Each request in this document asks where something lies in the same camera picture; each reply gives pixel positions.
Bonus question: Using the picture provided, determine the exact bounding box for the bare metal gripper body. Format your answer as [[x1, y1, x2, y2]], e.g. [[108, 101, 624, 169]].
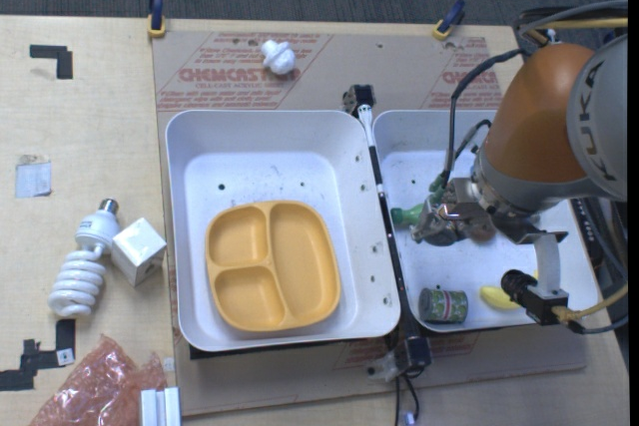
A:
[[432, 177, 501, 238]]

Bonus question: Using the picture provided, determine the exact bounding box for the green bottle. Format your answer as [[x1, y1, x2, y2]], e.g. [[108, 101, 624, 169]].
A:
[[389, 203, 431, 226]]

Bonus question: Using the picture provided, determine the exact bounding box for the brown round object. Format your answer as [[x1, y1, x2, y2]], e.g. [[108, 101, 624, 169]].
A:
[[468, 219, 498, 244]]

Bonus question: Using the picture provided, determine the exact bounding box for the thin black and white rod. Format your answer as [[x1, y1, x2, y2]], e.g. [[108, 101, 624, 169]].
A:
[[356, 104, 424, 344]]

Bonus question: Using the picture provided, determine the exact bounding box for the white plastic tray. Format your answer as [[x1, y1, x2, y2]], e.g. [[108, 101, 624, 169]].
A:
[[371, 109, 601, 334], [165, 109, 402, 353]]

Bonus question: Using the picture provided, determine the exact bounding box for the green and white can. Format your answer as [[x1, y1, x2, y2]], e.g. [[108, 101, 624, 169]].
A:
[[417, 286, 470, 325]]

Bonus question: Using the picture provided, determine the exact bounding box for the yellow banana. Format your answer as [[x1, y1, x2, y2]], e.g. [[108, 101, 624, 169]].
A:
[[479, 284, 524, 312]]

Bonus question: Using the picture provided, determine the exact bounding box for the yellow divided plate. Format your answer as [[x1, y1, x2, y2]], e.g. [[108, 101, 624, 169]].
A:
[[205, 200, 343, 333]]

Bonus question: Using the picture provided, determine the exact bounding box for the brown cardboard board red print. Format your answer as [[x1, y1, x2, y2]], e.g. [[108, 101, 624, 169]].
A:
[[151, 18, 588, 418]]

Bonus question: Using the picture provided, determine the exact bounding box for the white crumpled lump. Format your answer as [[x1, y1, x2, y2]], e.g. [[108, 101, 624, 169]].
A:
[[260, 39, 298, 77]]

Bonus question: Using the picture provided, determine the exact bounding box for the white cube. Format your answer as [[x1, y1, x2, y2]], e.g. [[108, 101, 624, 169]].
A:
[[110, 216, 169, 288]]

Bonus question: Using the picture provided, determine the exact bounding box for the white spiral light bulb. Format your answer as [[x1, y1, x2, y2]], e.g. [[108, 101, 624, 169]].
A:
[[47, 198, 123, 320]]

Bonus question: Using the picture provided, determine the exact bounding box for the pink bubble wrap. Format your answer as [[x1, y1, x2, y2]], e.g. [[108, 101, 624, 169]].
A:
[[28, 333, 169, 426]]

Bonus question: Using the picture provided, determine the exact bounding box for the black cylinder on white bracket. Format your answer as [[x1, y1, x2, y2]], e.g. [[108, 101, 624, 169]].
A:
[[500, 229, 571, 327]]

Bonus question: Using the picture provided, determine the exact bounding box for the black block with thin wires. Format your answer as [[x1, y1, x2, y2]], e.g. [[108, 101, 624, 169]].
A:
[[397, 335, 433, 371], [341, 84, 377, 117]]

